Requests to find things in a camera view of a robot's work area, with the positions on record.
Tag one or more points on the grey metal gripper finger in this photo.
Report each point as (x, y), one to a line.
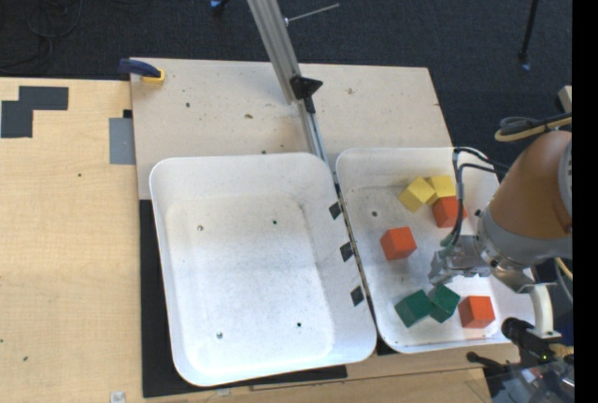
(436, 269)
(455, 276)

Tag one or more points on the yellow cube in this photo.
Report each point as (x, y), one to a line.
(416, 195)
(444, 186)

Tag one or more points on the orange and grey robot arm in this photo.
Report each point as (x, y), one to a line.
(532, 195)

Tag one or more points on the black cylinder on white bracket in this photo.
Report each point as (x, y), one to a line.
(537, 312)

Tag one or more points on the orange cube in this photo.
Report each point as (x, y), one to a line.
(446, 211)
(476, 312)
(398, 243)

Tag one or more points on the white plastic tray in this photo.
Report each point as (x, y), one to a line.
(252, 270)
(374, 284)

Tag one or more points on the pale wood board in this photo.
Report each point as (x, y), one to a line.
(224, 116)

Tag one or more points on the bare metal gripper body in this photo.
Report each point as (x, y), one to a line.
(467, 256)

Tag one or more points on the green cube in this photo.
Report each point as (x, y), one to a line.
(445, 302)
(413, 308)

